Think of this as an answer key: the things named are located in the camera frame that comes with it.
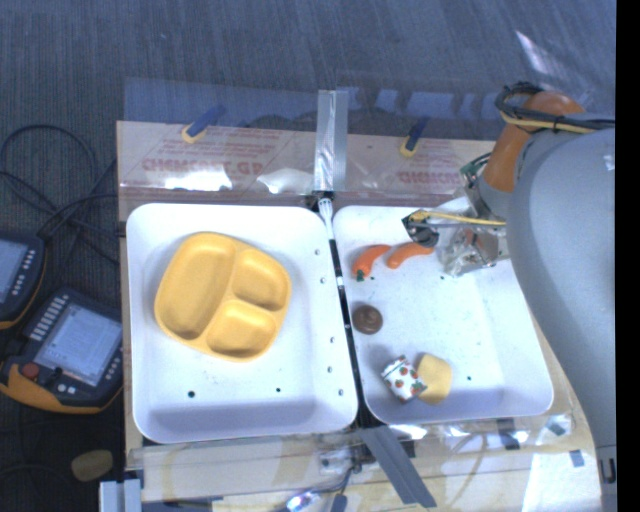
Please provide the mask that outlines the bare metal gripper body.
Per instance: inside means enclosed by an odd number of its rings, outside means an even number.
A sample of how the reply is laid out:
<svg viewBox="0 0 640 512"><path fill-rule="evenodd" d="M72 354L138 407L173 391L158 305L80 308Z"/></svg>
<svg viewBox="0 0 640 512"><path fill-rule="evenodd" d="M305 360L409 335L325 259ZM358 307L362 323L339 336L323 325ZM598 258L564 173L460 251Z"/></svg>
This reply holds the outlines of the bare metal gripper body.
<svg viewBox="0 0 640 512"><path fill-rule="evenodd" d="M446 274L461 276L509 258L504 219L481 199L456 198L438 210L455 216L436 220L440 233L436 255Z"/></svg>

